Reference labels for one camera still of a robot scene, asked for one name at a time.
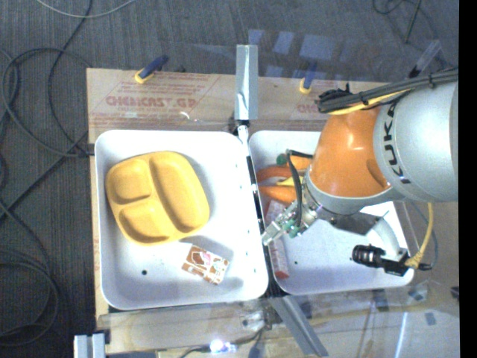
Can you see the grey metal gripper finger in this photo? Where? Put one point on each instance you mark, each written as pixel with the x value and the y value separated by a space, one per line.
pixel 267 230
pixel 272 238

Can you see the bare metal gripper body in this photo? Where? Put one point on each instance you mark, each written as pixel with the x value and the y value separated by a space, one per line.
pixel 296 216

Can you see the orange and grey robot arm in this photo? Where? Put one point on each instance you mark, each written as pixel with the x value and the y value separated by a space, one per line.
pixel 350 151

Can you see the red and white packet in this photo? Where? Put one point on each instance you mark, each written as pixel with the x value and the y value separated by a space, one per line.
pixel 280 263

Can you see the yellow banana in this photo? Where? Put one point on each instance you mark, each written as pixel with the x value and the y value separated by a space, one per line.
pixel 287 182

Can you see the orange carrot with green top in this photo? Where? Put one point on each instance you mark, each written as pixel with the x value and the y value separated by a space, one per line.
pixel 298 162

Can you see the white plastic tray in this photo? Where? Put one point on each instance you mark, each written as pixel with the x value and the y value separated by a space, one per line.
pixel 328 267
pixel 164 274

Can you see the brown and white packet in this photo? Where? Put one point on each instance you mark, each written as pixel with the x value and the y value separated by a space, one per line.
pixel 205 265

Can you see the yellow divided plate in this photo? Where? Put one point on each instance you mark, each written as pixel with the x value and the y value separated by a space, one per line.
pixel 156 196

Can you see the brown cardboard board red print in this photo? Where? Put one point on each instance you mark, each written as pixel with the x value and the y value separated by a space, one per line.
pixel 149 103

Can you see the black cylinder on white bracket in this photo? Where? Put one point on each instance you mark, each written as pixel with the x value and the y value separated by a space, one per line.
pixel 372 255

